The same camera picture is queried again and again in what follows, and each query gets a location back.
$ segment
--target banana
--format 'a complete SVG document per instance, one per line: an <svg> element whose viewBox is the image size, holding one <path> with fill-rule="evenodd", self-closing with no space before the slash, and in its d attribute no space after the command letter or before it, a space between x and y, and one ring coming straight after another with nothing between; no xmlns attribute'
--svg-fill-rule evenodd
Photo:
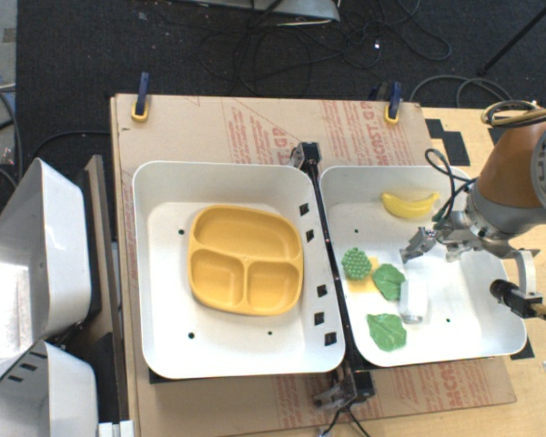
<svg viewBox="0 0 546 437"><path fill-rule="evenodd" d="M402 219L416 219L428 214L440 195L434 192L427 198L413 201L397 198L390 193L382 193L381 197L384 208L392 215Z"/></svg>

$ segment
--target yellow divided plate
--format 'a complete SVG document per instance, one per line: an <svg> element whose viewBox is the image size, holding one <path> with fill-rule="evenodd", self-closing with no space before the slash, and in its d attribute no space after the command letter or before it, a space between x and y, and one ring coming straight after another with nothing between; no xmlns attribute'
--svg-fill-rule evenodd
<svg viewBox="0 0 546 437"><path fill-rule="evenodd" d="M301 294L301 238L277 214L228 205L205 208L190 231L188 280L196 298L211 308L282 314Z"/></svg>

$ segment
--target white bin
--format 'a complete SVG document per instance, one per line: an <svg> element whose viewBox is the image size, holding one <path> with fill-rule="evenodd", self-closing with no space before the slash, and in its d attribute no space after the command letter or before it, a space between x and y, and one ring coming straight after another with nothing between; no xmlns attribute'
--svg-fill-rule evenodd
<svg viewBox="0 0 546 437"><path fill-rule="evenodd" d="M90 302L83 194L37 158L0 214L0 377Z"/></svg>
<svg viewBox="0 0 546 437"><path fill-rule="evenodd" d="M39 341L0 381L0 437L94 437L95 374Z"/></svg>
<svg viewBox="0 0 546 437"><path fill-rule="evenodd" d="M305 173L286 166L158 161L139 168L133 193L143 353L155 373L189 379L323 372L340 365L345 342L338 300ZM290 311L239 315L194 298L187 280L189 230L195 215L215 204L274 212L297 228L304 280ZM303 205L308 212L301 215Z"/></svg>
<svg viewBox="0 0 546 437"><path fill-rule="evenodd" d="M466 178L461 170L453 169L453 173ZM320 188L354 341L367 361L401 366L509 355L524 347L527 336L522 319L490 295L490 284L507 277L499 259L485 251L470 251L461 261L449 263L445 248L438 244L402 264L399 250L408 246L418 227L432 228L431 214L418 219L394 217L384 209L381 194L415 200L439 192L434 213L450 196L448 177L429 166L333 167L322 173ZM455 209L464 204L462 193ZM398 302L386 300L379 292L350 292L340 262L354 247L427 286L427 315L420 324L404 324L407 344L400 349L382 351L369 335L367 315L399 315Z"/></svg>

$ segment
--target black carpet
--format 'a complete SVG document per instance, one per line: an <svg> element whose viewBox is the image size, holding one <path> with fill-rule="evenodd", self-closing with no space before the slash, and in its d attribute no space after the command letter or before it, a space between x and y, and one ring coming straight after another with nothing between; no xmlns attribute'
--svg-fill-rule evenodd
<svg viewBox="0 0 546 437"><path fill-rule="evenodd" d="M142 71L152 94L365 99L399 81L425 107L483 108L498 96L546 107L546 16L484 77L464 79L522 30L546 0L344 0L342 21L276 26L294 17L151 0L18 0L16 111L25 168L48 137L107 131L109 98L136 92ZM39 156L73 178L106 136L68 136ZM10 190L0 178L0 209Z"/></svg>

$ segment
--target wooden table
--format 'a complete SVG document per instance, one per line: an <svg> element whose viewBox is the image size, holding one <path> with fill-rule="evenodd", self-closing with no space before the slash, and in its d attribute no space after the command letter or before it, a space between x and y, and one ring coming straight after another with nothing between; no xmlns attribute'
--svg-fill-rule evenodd
<svg viewBox="0 0 546 437"><path fill-rule="evenodd" d="M141 347L138 346L138 343L141 339L139 338L137 304L130 302L130 293L133 295L134 290L137 290L137 282L134 282L129 276L129 260L134 257L135 249L133 248L133 240L130 240L133 235L130 235L130 230L125 228L125 216L126 212L130 211L129 201L131 199L129 195L129 186L126 186L126 184L128 184L131 177L129 173L126 173L124 165L132 160L133 155L138 157L141 156L139 160L144 162L154 158L190 161L197 158L198 154L202 156L203 152L205 153L204 157L206 157L206 154L214 147L214 144L212 144L211 139L213 138L211 137L191 137L187 142L193 145L192 150L190 150L190 147L187 150L183 150L175 143L173 149L158 147L157 151L155 151L154 149L156 146L154 141L168 141L173 140L174 138L155 137L154 134L150 132L150 137L146 142L142 139L142 137L146 137L142 132L145 131L147 127L151 128L150 125L153 125L154 122L161 123L173 121L172 118L177 117L177 112L162 112L162 106L167 105L165 102L166 100L155 98L153 99L150 112L155 111L154 115L156 116L150 116L148 125L126 125L126 123L129 122L126 121L126 113L124 110L125 106L128 105L127 102L131 101L130 98L127 100L125 98L122 99L121 97L112 99L111 123L114 147L119 233L118 244L120 249L120 273L123 296L128 401L130 419L133 419L136 423L136 435L140 435L140 425L143 426L144 423L147 422L147 428L150 429L150 420L153 421L154 419L157 419L159 416L163 415L162 413L170 413L169 406L172 404L170 400L173 399L168 398L167 395L162 395L162 392L159 391L155 395L150 395L149 397L150 400L152 400L152 398L153 400L156 400L155 402L146 403L147 395L143 391L147 386L148 377L147 371L142 367L141 361L138 362L138 348L141 349ZM189 97L187 100L194 104L197 102L197 97ZM292 108L295 108L296 101L291 102ZM471 177L476 177L479 174L481 167L493 148L489 130L480 122L479 110L420 109L420 107L416 105L405 108L418 109L426 119L440 120L443 129L446 132L460 132L470 159L469 166L460 168ZM417 127L424 127L424 123L422 125L419 124ZM133 130L138 128L141 130L138 133L139 136L137 136L139 139L131 141L128 145L126 143L122 144L122 133L130 129ZM312 133L311 137L307 137L305 140L316 140L316 135ZM229 142L228 146L232 154L234 145L231 145ZM432 139L432 146L439 150L444 150L441 139ZM538 248L541 250L541 253L535 258L535 263L538 290L544 295L546 304L546 226L537 227L526 235L514 240L512 243L516 248ZM512 280L517 279L515 264L511 261L505 261L504 265L509 278ZM527 320L526 327L535 356L533 358L518 360L512 360L510 358L503 359L515 391L517 398L516 402L458 411L432 412L405 417L373 419L363 422L364 428L373 437L412 437L427 435L453 435L454 437L479 437L481 435L546 437L546 322L541 320ZM237 392L239 394L242 394L242 389L245 386L244 384L252 383L249 381L242 381L241 379L236 381L235 378L224 379L224 381L223 386L238 389ZM210 393L211 390L204 382L199 381L197 384L191 382L186 386L183 386L182 393L187 393L195 388L206 388L206 393ZM185 406L183 403L186 402L186 398L183 398L182 400L183 402L175 404L175 406ZM218 406L216 410L206 409L202 411L198 415L198 421L208 421L211 419L220 419L222 421L223 419L226 419L225 417L227 415L232 415L232 413L235 412L236 409L232 404L223 403L222 406ZM215 435L222 435L221 433L218 433L218 427L218 423L216 423ZM257 437L258 435L267 435L270 437L312 437L313 435L319 435L316 433L318 430L319 428L299 428L286 431L266 432L265 434L247 434L246 432L244 432L244 434L252 435L254 437ZM178 429L174 429L172 435L190 435L191 432L192 431L188 430L182 433L178 432ZM156 435L151 435L152 433L153 432L148 432L147 434L142 433L142 437L156 437ZM351 424L341 423L334 428L331 435L346 437L359 435L359 432Z"/></svg>

